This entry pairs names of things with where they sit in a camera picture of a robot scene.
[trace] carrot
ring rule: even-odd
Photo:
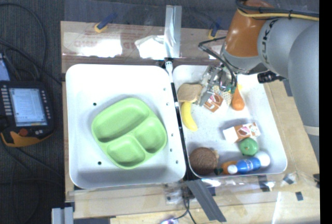
[[[235,89],[232,99],[232,107],[234,110],[243,110],[244,108],[244,100],[239,92],[239,86]]]

